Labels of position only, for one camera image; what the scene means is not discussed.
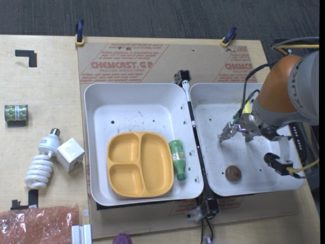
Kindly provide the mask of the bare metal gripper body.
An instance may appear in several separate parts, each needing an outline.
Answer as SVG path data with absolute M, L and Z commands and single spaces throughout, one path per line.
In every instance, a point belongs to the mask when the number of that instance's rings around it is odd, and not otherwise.
M 282 138 L 292 139 L 292 136 L 279 135 L 277 130 L 278 127 L 263 121 L 257 114 L 244 113 L 238 121 L 238 132 L 241 132 L 243 136 L 245 132 L 253 132 L 255 136 L 263 136 L 269 141 L 279 141 Z

